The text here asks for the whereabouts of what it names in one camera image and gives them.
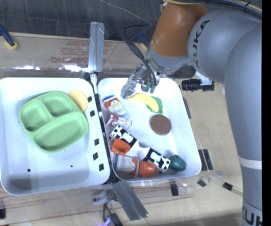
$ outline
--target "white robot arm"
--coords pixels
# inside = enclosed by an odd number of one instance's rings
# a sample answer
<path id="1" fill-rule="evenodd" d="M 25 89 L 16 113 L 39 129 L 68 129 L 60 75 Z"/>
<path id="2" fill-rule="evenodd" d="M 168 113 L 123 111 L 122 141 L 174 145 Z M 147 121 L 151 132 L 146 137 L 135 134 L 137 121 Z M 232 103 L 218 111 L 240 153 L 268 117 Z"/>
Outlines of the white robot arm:
<path id="1" fill-rule="evenodd" d="M 164 9 L 147 49 L 121 90 L 134 93 L 137 83 L 153 93 L 161 77 L 196 72 L 224 84 L 226 105 L 243 178 L 242 225 L 261 226 L 262 11 L 230 0 L 163 0 Z M 202 4 L 229 9 L 208 12 Z"/>

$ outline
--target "yellow banana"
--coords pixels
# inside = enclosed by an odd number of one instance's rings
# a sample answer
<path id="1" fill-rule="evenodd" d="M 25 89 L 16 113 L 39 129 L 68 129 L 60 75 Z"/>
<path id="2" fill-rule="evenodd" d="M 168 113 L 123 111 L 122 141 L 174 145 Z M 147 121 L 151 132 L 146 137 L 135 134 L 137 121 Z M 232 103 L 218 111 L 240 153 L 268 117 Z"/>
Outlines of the yellow banana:
<path id="1" fill-rule="evenodd" d="M 141 101 L 148 105 L 154 112 L 159 111 L 159 105 L 157 101 L 152 98 L 151 96 L 144 94 L 144 93 L 137 93 L 132 97 L 127 98 L 127 100 L 136 100 L 136 101 Z"/>

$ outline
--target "green plate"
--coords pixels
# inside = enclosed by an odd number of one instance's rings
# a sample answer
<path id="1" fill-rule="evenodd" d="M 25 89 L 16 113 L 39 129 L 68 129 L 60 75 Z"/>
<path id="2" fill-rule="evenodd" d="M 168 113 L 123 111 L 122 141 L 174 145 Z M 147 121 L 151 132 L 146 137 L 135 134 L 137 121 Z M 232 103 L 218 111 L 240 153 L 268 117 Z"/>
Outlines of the green plate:
<path id="1" fill-rule="evenodd" d="M 73 145 L 88 132 L 84 113 L 61 91 L 51 91 L 25 103 L 19 120 L 33 143 L 47 153 Z"/>

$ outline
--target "brown cookie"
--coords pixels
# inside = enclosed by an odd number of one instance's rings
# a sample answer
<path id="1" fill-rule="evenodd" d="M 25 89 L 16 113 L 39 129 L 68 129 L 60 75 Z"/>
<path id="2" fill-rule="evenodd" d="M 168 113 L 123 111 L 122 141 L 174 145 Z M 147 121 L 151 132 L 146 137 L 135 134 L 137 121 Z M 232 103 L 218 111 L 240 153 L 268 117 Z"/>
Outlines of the brown cookie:
<path id="1" fill-rule="evenodd" d="M 150 118 L 151 129 L 159 135 L 166 135 L 170 132 L 171 121 L 164 115 L 156 114 Z"/>

